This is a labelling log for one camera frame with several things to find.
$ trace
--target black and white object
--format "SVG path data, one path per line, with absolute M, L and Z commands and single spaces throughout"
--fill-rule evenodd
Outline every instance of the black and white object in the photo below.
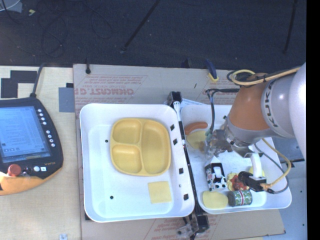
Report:
M 204 169 L 209 191 L 224 189 L 227 187 L 224 168 L 216 156 L 213 156 L 213 158 L 204 165 Z

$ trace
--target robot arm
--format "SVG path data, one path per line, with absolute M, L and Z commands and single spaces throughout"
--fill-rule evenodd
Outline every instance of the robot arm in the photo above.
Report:
M 296 138 L 306 160 L 306 63 L 296 73 L 242 86 L 224 136 L 238 153 L 265 137 Z
M 212 135 L 207 136 L 204 149 L 209 157 L 226 150 L 233 150 L 242 157 L 250 157 L 253 175 L 241 172 L 239 178 L 248 181 L 254 191 L 267 190 L 266 179 L 260 175 L 259 156 L 250 149 L 259 140 L 266 137 L 296 138 L 302 155 L 307 160 L 306 63 L 280 73 L 280 76 L 273 75 L 273 79 L 267 79 L 266 76 L 268 75 L 254 74 L 240 82 L 241 88 L 223 128 L 216 129 Z

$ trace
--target red emergency stop button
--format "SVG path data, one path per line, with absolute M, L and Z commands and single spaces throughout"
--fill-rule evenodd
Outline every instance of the red emergency stop button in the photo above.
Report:
M 9 176 L 16 177 L 20 173 L 21 173 L 20 165 L 13 163 L 8 167 L 8 175 Z

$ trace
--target yellow clip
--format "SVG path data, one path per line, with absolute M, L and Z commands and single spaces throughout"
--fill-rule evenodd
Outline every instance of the yellow clip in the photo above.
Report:
M 31 16 L 31 15 L 34 14 L 35 12 L 36 12 L 35 10 L 30 9 L 30 10 L 29 10 L 29 16 Z
M 219 80 L 219 77 L 218 77 L 218 76 L 216 77 L 216 79 L 214 79 L 214 77 L 213 77 L 210 73 L 208 73 L 208 77 L 209 77 L 210 80 L 211 80 L 212 82 L 214 82 L 214 83 L 216 83 L 216 82 Z

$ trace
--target yellow sponge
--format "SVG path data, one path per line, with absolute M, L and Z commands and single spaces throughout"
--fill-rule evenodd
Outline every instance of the yellow sponge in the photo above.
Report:
M 169 203 L 172 201 L 168 181 L 149 182 L 149 195 L 152 204 Z
M 186 136 L 186 141 L 193 147 L 195 150 L 200 149 L 201 143 L 206 140 L 206 131 L 205 130 L 197 130 L 191 132 Z
M 202 200 L 205 207 L 208 209 L 223 209 L 228 204 L 228 197 L 220 192 L 204 191 Z

